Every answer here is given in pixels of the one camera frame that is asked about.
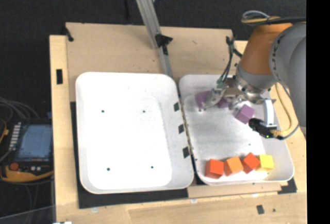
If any red-orange cube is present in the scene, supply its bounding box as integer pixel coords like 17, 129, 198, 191
205, 158, 224, 180

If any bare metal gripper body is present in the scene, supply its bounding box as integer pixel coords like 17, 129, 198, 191
213, 78, 271, 104

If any orange cube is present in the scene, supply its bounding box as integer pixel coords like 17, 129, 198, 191
223, 156, 244, 177

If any thin black and white rod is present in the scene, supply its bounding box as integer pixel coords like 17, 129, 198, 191
177, 89, 198, 167

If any yellow cube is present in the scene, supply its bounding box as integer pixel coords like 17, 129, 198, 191
256, 154, 275, 173

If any black cylinder on white bracket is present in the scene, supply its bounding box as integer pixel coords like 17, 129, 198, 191
249, 98, 279, 140

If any red cube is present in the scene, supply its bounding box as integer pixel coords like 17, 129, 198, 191
241, 152, 261, 175

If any brown cardboard board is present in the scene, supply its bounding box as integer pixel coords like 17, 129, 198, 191
65, 22, 283, 199

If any white plastic tray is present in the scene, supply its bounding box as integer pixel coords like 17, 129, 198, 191
75, 71, 195, 195
178, 74, 295, 186

